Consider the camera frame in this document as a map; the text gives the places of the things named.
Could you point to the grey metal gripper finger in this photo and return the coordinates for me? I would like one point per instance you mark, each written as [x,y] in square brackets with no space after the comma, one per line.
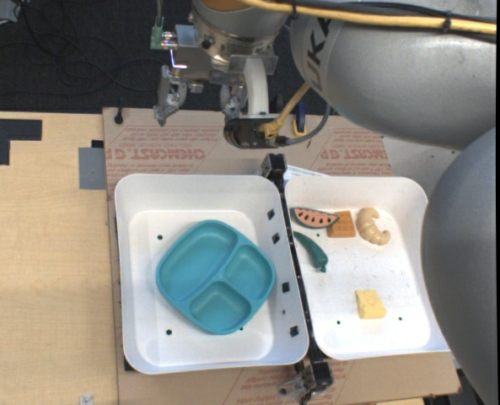
[169,97]
[234,101]

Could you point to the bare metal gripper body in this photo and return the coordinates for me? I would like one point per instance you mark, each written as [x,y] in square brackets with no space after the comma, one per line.
[199,63]

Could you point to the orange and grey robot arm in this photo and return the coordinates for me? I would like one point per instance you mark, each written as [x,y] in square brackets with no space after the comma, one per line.
[401,74]

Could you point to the brown cardboard board, red print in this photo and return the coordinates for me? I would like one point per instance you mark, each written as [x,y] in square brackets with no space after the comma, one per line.
[216,150]

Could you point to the white plastic tray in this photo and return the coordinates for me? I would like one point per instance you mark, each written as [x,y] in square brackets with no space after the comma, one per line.
[359,268]
[148,201]

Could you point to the red and green watermelon slice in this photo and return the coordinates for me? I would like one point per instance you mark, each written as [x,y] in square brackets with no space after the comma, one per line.
[310,218]

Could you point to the blue divided plate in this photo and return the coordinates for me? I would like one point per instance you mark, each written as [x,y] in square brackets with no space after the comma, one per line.
[207,264]

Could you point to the orange waffle biscuit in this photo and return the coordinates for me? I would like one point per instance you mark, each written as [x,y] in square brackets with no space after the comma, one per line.
[342,226]

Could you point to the green chili pepper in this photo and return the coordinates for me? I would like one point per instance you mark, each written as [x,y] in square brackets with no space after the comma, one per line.
[313,251]

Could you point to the thin black rod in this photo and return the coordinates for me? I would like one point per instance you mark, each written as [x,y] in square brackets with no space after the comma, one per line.
[298,264]

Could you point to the cream croissant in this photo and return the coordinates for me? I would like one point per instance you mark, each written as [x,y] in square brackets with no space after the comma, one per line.
[369,226]

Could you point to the yellow cheese wedge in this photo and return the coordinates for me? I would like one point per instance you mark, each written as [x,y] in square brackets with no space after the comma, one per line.
[370,305]

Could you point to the black cylinder on white bracket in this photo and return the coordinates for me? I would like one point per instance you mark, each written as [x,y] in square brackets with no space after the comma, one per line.
[256,91]

